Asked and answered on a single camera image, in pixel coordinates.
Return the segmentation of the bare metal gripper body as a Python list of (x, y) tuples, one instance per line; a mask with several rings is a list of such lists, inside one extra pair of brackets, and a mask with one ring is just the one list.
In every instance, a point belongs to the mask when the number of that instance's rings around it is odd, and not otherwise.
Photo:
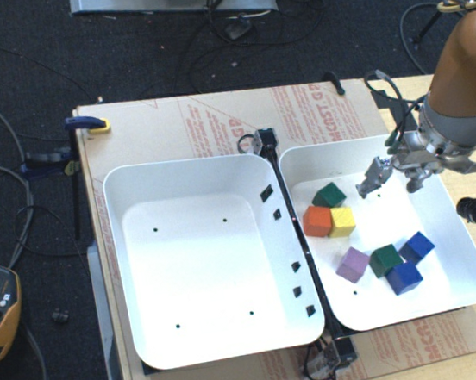
[(461, 168), (469, 161), (472, 149), (458, 145), (434, 129), (419, 129), (404, 135), (391, 159), (392, 167), (404, 171)]

